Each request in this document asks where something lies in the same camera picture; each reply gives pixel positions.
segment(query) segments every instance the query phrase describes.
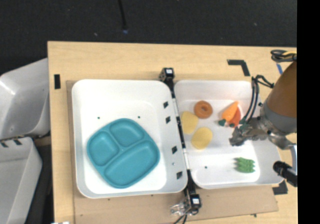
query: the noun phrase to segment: black bracket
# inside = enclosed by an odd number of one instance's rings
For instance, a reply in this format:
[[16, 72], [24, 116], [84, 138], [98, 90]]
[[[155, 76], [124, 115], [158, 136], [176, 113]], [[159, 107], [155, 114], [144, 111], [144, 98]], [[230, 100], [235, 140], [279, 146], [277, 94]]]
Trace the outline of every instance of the black bracket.
[[275, 195], [288, 194], [288, 187], [285, 181], [282, 181], [281, 183], [279, 183], [278, 187], [274, 187], [272, 189]]
[[196, 192], [196, 185], [192, 179], [191, 171], [187, 170], [188, 183], [184, 189], [184, 195], [190, 200], [190, 212], [195, 215], [198, 213], [199, 209], [202, 207], [202, 202], [200, 195]]
[[61, 82], [60, 82], [60, 74], [54, 75], [54, 89], [60, 89], [61, 88]]
[[250, 76], [248, 66], [244, 60], [227, 60], [228, 65], [241, 65], [242, 71], [245, 76]]
[[162, 81], [164, 84], [166, 84], [170, 91], [172, 98], [175, 98], [175, 92], [174, 92], [174, 78], [175, 78], [175, 71], [173, 68], [163, 68], [160, 75], [159, 79]]

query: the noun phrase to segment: orange donut toy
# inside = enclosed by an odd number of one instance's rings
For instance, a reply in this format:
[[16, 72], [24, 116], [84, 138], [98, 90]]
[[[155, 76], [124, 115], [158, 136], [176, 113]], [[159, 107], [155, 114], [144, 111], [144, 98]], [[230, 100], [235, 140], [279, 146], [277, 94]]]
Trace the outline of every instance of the orange donut toy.
[[212, 115], [212, 106], [206, 101], [199, 101], [194, 106], [194, 113], [199, 118], [208, 118]]

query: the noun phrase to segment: wire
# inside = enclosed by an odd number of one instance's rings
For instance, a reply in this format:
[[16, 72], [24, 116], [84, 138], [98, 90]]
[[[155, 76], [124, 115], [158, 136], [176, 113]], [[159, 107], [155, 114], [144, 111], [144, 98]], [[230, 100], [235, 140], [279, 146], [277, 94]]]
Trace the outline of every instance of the wire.
[[174, 223], [174, 224], [177, 224], [179, 221], [181, 221], [181, 219], [184, 217], [184, 220], [183, 220], [183, 223], [186, 223], [186, 220], [187, 220], [187, 213], [185, 213], [184, 215], [182, 215], [179, 219], [177, 219], [177, 221]]
[[194, 215], [197, 215], [198, 213], [199, 213], [199, 209], [195, 209], [195, 210], [192, 211], [191, 214], [194, 216]]
[[255, 80], [255, 82], [257, 82], [257, 83], [260, 83], [261, 85], [264, 85], [264, 86], [267, 86], [267, 87], [270, 87], [270, 88], [273, 88], [273, 87], [275, 86], [274, 83], [270, 83], [270, 82], [267, 81], [267, 79], [266, 79], [264, 76], [262, 76], [262, 75], [257, 75], [254, 80]]
[[271, 59], [275, 62], [297, 61], [297, 52], [275, 49], [271, 51]]
[[251, 111], [251, 108], [252, 108], [252, 105], [253, 105], [253, 101], [254, 101], [254, 98], [255, 98], [255, 84], [252, 85], [252, 95], [251, 95], [251, 101], [250, 101], [250, 106], [249, 106], [249, 109], [248, 111], [246, 112], [244, 118], [247, 119], [247, 116], [249, 115], [250, 111]]
[[127, 21], [126, 21], [126, 16], [125, 16], [125, 10], [124, 10], [124, 6], [122, 4], [122, 0], [118, 0], [118, 4], [119, 4], [119, 9], [120, 9], [120, 14], [121, 14], [121, 18], [122, 18], [122, 29], [123, 32], [128, 32], [128, 26], [127, 26]]
[[256, 110], [256, 107], [257, 107], [257, 104], [258, 104], [258, 96], [259, 96], [259, 85], [258, 85], [258, 82], [257, 82], [257, 80], [255, 80], [255, 102], [254, 102], [254, 104], [253, 104], [253, 109], [252, 109], [252, 112], [251, 112], [251, 115], [250, 115], [250, 117], [248, 118], [248, 120], [246, 121], [247, 123], [249, 123], [250, 122], [250, 120], [251, 120], [251, 118], [253, 117], [253, 115], [254, 115], [254, 113], [255, 113], [255, 110]]

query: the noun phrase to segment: wooden panel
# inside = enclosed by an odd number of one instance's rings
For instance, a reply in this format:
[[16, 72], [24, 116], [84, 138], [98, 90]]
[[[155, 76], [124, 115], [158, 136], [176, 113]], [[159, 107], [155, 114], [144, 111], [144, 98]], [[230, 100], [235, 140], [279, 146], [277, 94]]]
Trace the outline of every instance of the wooden panel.
[[[54, 217], [56, 222], [71, 223], [164, 223], [174, 222], [168, 207], [181, 195], [154, 195], [118, 199], [89, 200], [73, 186], [70, 127], [67, 105], [68, 80], [93, 79], [157, 79], [163, 67], [173, 67], [176, 80], [246, 80], [240, 66], [228, 65], [227, 59], [243, 59], [251, 76], [264, 75], [275, 82], [280, 74], [271, 60], [270, 47], [126, 44], [91, 42], [49, 42], [49, 81], [51, 108], [51, 143], [53, 169]], [[60, 74], [60, 89], [55, 89], [54, 75]], [[264, 100], [270, 89], [261, 87]], [[291, 163], [289, 152], [281, 158]], [[199, 190], [204, 207], [188, 220], [204, 220], [227, 216], [258, 215], [263, 223], [296, 223], [298, 201], [296, 188], [288, 195], [272, 194], [271, 186], [234, 188], [214, 191]], [[198, 221], [197, 223], [254, 223], [251, 216]]]

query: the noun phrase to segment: blue plate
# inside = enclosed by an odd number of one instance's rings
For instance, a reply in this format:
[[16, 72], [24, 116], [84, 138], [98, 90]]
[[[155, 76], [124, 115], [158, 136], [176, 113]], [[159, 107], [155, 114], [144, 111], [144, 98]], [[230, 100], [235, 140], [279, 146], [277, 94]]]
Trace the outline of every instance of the blue plate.
[[101, 176], [119, 189], [143, 179], [160, 160], [159, 148], [150, 135], [137, 122], [125, 118], [95, 132], [86, 150]]

